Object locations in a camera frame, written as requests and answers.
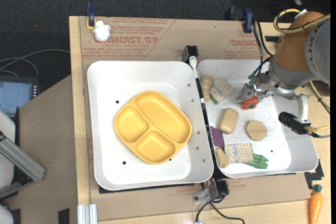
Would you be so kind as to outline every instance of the wooden table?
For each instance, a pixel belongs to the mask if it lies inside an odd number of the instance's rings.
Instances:
[[[198,21],[198,24],[207,25],[208,21]],[[225,27],[228,22],[218,21],[216,25]],[[275,31],[269,23],[261,24],[264,35],[274,35]],[[79,17],[71,16],[69,18],[70,27],[70,49],[71,49],[71,74],[72,74],[72,93],[74,107],[74,126],[75,126],[75,146],[76,146],[76,171],[77,171],[77,193],[78,204],[91,204],[90,187],[89,187],[89,168],[87,153],[86,137],[86,119],[85,119],[85,101],[83,97],[83,69],[81,54],[81,36]],[[302,90],[309,93],[308,87]],[[330,124],[330,118],[327,116],[322,106],[314,97],[309,99],[309,120],[312,126],[322,126]],[[314,139],[314,144],[321,165],[323,167],[324,177],[321,181],[314,184],[323,186],[324,205],[318,223],[331,223],[331,174],[330,174],[330,139]],[[245,206],[236,208],[221,209],[221,212],[230,217],[240,217],[245,223],[309,223],[309,201],[283,202],[276,204],[264,204],[255,206]],[[187,223],[192,224],[195,221],[197,212],[184,212],[178,214],[158,215],[138,217],[131,219],[117,219],[100,221],[103,224],[127,224],[127,223]],[[214,210],[204,210],[200,219],[205,223],[239,223],[239,221],[224,220]]]

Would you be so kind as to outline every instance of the green vegetable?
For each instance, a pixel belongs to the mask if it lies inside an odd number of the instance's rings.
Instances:
[[[266,169],[268,167],[267,162],[268,159],[266,159],[264,156],[253,153],[253,161],[245,164],[253,166],[257,169]]]

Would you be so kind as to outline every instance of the toy sink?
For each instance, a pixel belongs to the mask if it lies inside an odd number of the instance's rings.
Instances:
[[[278,121],[282,111],[298,114],[296,101],[267,97],[249,110],[237,103],[247,77],[258,66],[258,60],[204,60],[198,64],[200,78],[225,80],[235,90],[217,105],[205,103],[209,126],[217,127],[225,108],[236,110],[239,118],[234,132],[223,135],[225,144],[251,143],[253,153],[269,160],[267,169],[237,163],[219,170],[230,178],[314,170],[318,157],[312,138],[298,135]],[[114,191],[192,184],[212,177],[214,144],[208,139],[195,74],[189,65],[179,61],[97,61],[89,67],[87,78],[94,172],[102,188]],[[153,107],[157,111],[149,113]],[[163,118],[172,124],[163,123]],[[263,122],[266,138],[250,139],[245,130],[250,120]]]
[[[211,178],[214,163],[189,65],[98,61],[89,67],[87,78],[93,165],[102,188],[192,184]]]

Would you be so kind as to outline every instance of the orange carrot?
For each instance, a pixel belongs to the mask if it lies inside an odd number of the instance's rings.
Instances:
[[[310,198],[310,206],[309,206],[309,218],[310,224],[316,224],[319,218],[322,204],[323,204],[323,196],[321,194],[322,186],[315,185],[315,192],[311,195]]]

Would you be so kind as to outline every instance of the yellow plate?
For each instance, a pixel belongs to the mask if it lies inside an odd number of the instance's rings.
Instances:
[[[144,91],[129,101],[115,117],[114,129],[135,155],[150,164],[172,158],[192,134],[188,117],[156,91]]]

